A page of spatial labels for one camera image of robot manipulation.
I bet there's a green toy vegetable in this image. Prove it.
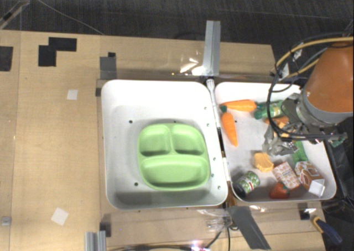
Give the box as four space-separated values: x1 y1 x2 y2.
291 140 309 164

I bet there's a white plastic tray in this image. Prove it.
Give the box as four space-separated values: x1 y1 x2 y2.
100 79 229 211
214 81 337 203

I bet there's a green plastic bottle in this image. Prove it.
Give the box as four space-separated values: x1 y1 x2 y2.
253 100 284 120

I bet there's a brown and white carton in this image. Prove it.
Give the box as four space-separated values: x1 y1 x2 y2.
294 160 326 198

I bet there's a green can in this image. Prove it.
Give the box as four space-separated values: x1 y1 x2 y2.
234 170 261 198

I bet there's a green divided plate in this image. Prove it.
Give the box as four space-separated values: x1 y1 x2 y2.
137 123 211 191

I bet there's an orange toy food piece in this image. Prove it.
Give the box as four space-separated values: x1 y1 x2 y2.
264 116 290 132

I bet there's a pale wood board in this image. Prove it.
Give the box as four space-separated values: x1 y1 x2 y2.
98 35 326 251

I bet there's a red strawberry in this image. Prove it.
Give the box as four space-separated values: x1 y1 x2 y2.
269 182 291 200

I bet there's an orange carrot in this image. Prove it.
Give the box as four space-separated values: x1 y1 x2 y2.
220 105 239 148
220 100 259 113

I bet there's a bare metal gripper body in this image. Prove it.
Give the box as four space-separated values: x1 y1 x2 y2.
281 97 310 140

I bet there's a white and orange carton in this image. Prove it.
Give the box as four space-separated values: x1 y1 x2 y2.
272 161 301 191

